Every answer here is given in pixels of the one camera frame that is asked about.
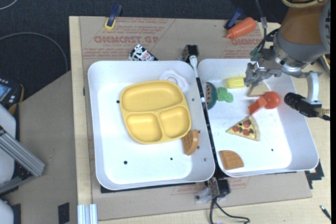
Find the black and white cow-print carton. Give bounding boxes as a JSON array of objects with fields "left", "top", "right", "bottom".
[{"left": 128, "top": 44, "right": 159, "bottom": 62}]

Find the green cactus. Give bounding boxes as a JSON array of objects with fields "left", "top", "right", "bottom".
[{"left": 217, "top": 87, "right": 234, "bottom": 104}]

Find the black cylinder on white bracket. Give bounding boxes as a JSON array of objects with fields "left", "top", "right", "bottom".
[{"left": 283, "top": 71, "right": 324, "bottom": 118}]

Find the white plastic tray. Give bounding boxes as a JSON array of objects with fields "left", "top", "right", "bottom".
[
  {"left": 87, "top": 60, "right": 216, "bottom": 190},
  {"left": 196, "top": 58, "right": 320, "bottom": 178}
]

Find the yellow divided plate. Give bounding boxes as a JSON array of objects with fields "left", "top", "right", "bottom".
[{"left": 119, "top": 80, "right": 192, "bottom": 145}]

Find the orange-red block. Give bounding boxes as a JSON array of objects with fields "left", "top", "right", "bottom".
[{"left": 247, "top": 98, "right": 268, "bottom": 115}]

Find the tan wedge piece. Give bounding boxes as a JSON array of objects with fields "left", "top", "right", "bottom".
[{"left": 246, "top": 83, "right": 266, "bottom": 99}]

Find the thin black and white rod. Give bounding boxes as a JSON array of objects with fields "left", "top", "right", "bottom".
[{"left": 188, "top": 56, "right": 219, "bottom": 182}]

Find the brown waffle piece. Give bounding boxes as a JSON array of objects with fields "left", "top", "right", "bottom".
[
  {"left": 218, "top": 150, "right": 245, "bottom": 171},
  {"left": 181, "top": 129, "right": 201, "bottom": 156}
]

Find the red and green watermelon slice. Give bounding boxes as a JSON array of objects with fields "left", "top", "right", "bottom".
[{"left": 205, "top": 81, "right": 218, "bottom": 111}]

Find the yellow corn cob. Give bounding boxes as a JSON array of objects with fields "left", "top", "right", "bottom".
[{"left": 225, "top": 76, "right": 247, "bottom": 90}]

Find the brown cardboard board red print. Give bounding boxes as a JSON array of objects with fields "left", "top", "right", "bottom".
[{"left": 78, "top": 16, "right": 313, "bottom": 221}]

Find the orange-red tomato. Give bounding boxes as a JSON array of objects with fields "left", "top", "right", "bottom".
[{"left": 262, "top": 91, "right": 282, "bottom": 110}]

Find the yellow pizza slice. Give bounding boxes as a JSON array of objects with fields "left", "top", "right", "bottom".
[{"left": 225, "top": 115, "right": 261, "bottom": 142}]

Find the black pen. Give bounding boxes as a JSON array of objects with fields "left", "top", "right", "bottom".
[{"left": 319, "top": 205, "right": 331, "bottom": 220}]

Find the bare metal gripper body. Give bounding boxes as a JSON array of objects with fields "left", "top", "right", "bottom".
[{"left": 255, "top": 47, "right": 313, "bottom": 78}]

